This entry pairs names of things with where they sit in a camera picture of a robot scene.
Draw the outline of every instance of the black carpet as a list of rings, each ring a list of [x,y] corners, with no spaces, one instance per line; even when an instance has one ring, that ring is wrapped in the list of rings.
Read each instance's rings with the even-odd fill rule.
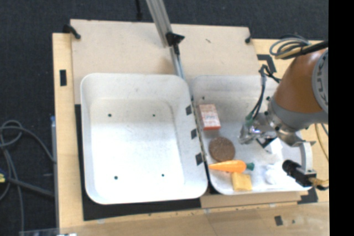
[[[141,0],[143,20],[151,22]],[[254,38],[327,39],[329,0],[165,0],[172,23],[249,27]],[[54,114],[51,34],[70,19],[135,20],[134,0],[0,0],[0,124],[19,120],[51,149]],[[53,167],[24,136],[8,148],[21,180],[53,190]],[[7,169],[0,151],[0,168]],[[4,186],[0,186],[0,195]],[[54,201],[23,190],[25,230],[55,226]],[[0,201],[0,235],[18,235],[15,186]]]

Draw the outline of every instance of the yellow block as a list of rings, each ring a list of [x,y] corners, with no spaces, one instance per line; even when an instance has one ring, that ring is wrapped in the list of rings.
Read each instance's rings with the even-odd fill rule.
[[[231,174],[232,186],[235,191],[251,191],[252,182],[248,174],[233,172]]]

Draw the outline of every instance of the white tray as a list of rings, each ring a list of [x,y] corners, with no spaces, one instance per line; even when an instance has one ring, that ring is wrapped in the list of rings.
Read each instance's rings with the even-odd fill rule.
[[[188,85],[175,75],[81,82],[85,187],[100,204],[197,198],[207,188]]]
[[[277,83],[268,79],[264,98],[272,96],[276,87]],[[242,123],[257,103],[261,93],[260,76],[200,76],[194,79],[191,89],[195,107],[200,104],[215,104],[221,122],[221,129],[219,130],[203,131],[199,126],[206,163],[217,162],[210,156],[208,148],[213,138],[222,136],[233,142],[236,148],[234,159],[255,164],[253,171],[245,171],[245,173],[250,174],[253,185],[253,190],[248,192],[233,190],[229,172],[209,170],[210,181],[219,193],[237,195],[272,191],[305,191],[309,189],[297,184],[282,169],[283,161],[286,159],[301,164],[299,148],[291,148],[279,139],[273,141],[266,149],[263,149],[256,141],[252,141],[248,145],[242,145],[238,142]],[[262,104],[261,111],[267,109],[265,102]],[[266,181],[266,174],[272,176],[273,181],[276,181],[273,182],[275,184],[271,185]]]

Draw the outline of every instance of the orange carrot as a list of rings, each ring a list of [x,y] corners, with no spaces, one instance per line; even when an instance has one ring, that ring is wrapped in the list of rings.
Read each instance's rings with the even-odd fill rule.
[[[242,173],[246,169],[253,170],[254,163],[246,164],[242,160],[229,160],[229,161],[223,161],[223,162],[219,162],[219,163],[210,164],[209,168],[214,169],[214,170],[227,171],[227,172]]]

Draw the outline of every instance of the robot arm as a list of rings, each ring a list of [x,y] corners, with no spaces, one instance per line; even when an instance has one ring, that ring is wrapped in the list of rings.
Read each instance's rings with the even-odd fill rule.
[[[316,123],[328,124],[328,41],[320,44],[322,49],[297,54],[286,70],[274,95],[268,100],[268,109],[258,113],[255,109],[246,117],[241,129],[240,143],[264,140],[263,147],[275,138],[290,146],[299,146],[301,165],[287,160],[283,169],[302,186],[312,186],[316,178],[312,168],[312,142],[298,135],[302,129]],[[264,68],[260,70],[262,90],[265,88]]]

